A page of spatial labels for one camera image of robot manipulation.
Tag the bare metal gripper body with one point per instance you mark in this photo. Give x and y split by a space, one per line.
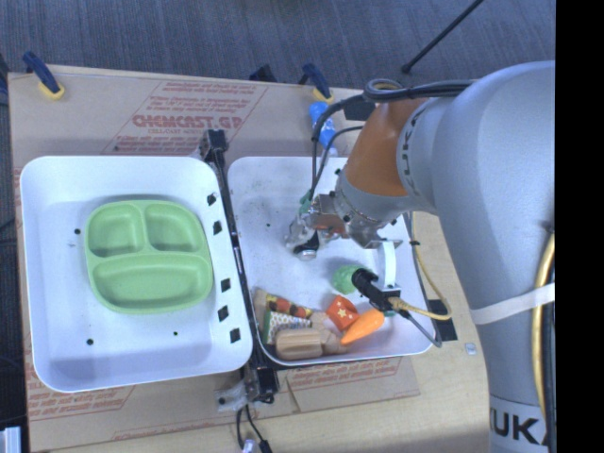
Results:
340 220

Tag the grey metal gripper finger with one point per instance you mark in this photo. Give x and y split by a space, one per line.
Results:
309 252
295 235

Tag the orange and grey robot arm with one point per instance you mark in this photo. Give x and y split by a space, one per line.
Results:
476 168

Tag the white plastic tray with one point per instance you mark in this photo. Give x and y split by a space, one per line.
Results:
52 234
273 206

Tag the green broccoli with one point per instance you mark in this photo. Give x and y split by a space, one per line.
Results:
343 279

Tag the pizza slice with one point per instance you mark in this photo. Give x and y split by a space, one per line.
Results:
283 306

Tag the thin black and white rod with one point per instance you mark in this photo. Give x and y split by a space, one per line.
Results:
234 253

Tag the orange cube with yellow star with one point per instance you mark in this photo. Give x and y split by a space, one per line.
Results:
342 313

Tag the green and white patterned wedge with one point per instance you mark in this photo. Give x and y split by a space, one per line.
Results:
285 323

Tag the tan wooden toy block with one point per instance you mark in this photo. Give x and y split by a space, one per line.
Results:
332 340

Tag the tan wooden bread loaf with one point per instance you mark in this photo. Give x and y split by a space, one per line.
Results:
298 343

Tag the orange carrot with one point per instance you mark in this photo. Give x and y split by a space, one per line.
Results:
363 327

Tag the blue and white bottle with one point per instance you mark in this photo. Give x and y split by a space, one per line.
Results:
322 128

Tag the green divided plate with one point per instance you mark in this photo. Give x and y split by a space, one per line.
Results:
148 272

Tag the brown cardboard board, red print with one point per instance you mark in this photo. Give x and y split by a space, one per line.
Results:
118 111

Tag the black cylinder on white bracket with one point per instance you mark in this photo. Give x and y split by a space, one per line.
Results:
370 288

